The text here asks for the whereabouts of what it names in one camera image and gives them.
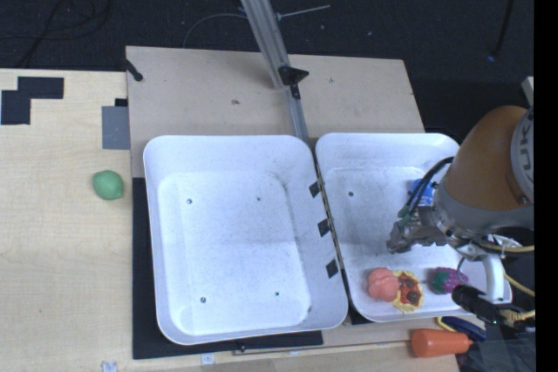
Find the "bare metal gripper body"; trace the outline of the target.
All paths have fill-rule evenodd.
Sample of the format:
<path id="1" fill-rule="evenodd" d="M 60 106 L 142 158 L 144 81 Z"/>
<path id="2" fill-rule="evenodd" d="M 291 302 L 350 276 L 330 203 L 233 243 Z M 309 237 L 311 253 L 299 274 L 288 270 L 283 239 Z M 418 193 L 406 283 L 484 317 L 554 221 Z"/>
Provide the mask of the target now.
<path id="1" fill-rule="evenodd" d="M 404 231 L 414 230 L 419 234 L 419 246 L 456 247 L 459 239 L 455 236 L 455 221 L 440 206 L 418 206 L 409 212 Z"/>

